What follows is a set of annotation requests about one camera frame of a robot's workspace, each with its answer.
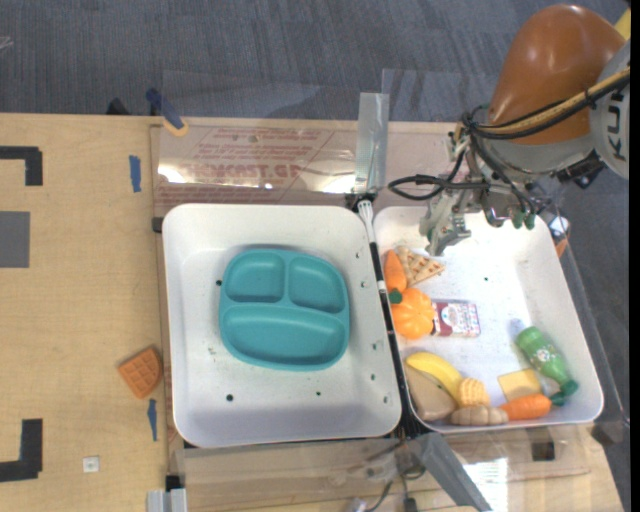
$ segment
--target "gray square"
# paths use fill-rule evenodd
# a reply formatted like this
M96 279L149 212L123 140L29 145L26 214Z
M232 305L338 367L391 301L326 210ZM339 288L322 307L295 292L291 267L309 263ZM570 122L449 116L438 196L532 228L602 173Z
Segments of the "gray square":
M29 267L30 212L0 212L0 268Z

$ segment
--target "teal plate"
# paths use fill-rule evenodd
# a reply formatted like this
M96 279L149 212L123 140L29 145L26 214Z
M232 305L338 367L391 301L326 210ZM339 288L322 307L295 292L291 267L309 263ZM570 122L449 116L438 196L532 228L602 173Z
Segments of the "teal plate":
M218 319L235 357L272 369L328 368L349 342L342 275L296 251L252 249L234 257L222 278Z

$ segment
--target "corn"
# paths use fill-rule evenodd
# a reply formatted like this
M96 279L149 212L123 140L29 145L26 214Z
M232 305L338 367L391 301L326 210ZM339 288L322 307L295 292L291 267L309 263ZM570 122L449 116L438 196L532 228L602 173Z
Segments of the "corn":
M405 362L412 368L438 379L449 394L459 401L458 389L462 382L462 375L451 363L432 352L416 352L407 357Z
M474 405L491 405L491 399L484 384L478 379L467 377L462 379L458 388L458 403L462 407Z

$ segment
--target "banana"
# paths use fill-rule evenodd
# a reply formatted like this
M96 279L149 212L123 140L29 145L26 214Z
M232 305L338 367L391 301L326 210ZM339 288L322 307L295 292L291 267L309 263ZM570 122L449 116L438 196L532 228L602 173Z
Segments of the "banana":
M416 352L408 356L405 362L416 370L434 376L459 402L458 389L462 382L462 375L451 363L432 352Z

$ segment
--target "black corner marker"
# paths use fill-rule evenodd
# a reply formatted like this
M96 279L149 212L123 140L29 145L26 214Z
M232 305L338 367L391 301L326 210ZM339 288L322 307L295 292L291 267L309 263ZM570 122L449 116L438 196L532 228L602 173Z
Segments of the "black corner marker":
M38 478L42 471L42 419L22 420L20 458L0 462L0 482Z
M34 146L0 146L0 160L24 160L24 184L42 186L42 151Z

